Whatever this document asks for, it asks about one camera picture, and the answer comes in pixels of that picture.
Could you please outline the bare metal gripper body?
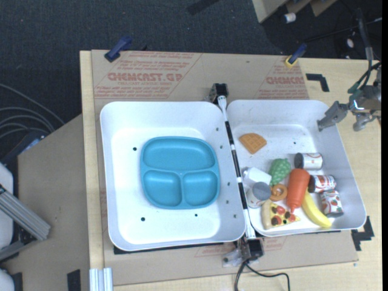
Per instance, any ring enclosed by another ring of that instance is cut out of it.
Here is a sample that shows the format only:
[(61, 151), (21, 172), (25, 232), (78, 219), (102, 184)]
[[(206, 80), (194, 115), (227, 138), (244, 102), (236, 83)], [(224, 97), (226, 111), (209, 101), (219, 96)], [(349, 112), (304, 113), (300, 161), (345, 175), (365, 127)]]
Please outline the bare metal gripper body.
[(349, 109), (354, 113), (379, 113), (381, 87), (367, 85), (363, 89), (356, 89), (349, 97)]

